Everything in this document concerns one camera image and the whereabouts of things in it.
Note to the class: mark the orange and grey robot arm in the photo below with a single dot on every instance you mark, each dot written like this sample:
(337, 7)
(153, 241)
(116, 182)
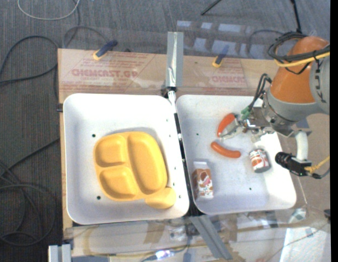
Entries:
(293, 87)

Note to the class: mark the brown cardboard board red print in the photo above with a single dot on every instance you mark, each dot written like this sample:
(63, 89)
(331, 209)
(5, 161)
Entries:
(108, 72)

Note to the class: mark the brown and white carton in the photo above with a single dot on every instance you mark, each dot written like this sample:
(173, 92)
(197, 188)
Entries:
(202, 180)

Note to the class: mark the red and white can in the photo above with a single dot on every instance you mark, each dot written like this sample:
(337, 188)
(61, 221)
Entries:
(259, 160)

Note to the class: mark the orange sausage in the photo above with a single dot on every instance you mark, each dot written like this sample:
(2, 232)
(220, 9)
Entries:
(226, 151)

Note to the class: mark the white plastic tray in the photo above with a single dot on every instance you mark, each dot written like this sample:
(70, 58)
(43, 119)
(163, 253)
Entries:
(239, 184)
(81, 146)

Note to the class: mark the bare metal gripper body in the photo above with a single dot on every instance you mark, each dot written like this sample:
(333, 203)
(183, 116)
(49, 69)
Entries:
(260, 121)

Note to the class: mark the yellow divided plate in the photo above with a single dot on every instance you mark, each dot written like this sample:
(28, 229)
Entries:
(147, 160)

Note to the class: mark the orange carrot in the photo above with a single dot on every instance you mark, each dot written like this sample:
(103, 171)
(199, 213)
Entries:
(224, 121)

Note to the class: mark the yellow rounded toy food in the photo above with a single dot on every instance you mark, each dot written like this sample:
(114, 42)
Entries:
(162, 199)

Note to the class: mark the black cylinder on white bracket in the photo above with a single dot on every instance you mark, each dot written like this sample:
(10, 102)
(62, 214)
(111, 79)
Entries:
(291, 162)

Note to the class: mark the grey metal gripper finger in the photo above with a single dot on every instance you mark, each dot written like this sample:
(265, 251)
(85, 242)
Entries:
(258, 137)
(232, 129)

